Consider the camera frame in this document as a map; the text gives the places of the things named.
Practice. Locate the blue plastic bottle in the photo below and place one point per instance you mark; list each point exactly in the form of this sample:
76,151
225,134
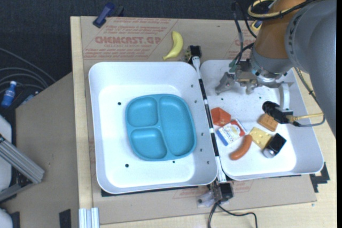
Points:
8,94

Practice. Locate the brown biscuit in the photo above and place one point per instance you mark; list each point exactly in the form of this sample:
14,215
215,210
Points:
267,122

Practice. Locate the orange red carton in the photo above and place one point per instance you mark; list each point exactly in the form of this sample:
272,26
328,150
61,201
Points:
219,114

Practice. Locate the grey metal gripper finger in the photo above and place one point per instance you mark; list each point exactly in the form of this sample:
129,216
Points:
225,84
250,88

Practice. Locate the yellow cheese wedge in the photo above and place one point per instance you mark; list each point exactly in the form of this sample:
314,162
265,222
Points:
259,136

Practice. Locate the white plastic tray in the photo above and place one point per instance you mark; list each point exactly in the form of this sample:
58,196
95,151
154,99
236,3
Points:
112,168
248,168

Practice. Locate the black cylinder on white bracket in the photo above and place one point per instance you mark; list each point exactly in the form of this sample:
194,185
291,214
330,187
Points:
279,113

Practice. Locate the white printed packet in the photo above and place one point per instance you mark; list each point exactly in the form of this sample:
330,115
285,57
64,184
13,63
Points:
229,132

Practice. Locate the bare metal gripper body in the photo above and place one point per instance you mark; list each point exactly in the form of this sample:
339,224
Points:
247,74

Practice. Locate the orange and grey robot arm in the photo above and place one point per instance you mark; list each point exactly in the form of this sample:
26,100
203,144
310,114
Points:
307,40

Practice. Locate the yellow banana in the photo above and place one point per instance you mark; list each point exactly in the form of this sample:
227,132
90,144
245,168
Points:
177,46

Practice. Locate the thin black and white rod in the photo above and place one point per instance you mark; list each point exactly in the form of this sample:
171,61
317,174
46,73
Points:
206,100

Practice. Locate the orange sausage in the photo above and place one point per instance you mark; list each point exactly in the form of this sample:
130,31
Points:
241,148

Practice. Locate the black can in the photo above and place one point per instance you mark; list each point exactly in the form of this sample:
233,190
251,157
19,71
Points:
276,144

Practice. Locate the brown cardboard board red print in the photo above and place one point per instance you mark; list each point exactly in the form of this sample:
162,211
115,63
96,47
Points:
133,40

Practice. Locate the blue divided plate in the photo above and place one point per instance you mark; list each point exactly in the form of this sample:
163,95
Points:
173,125

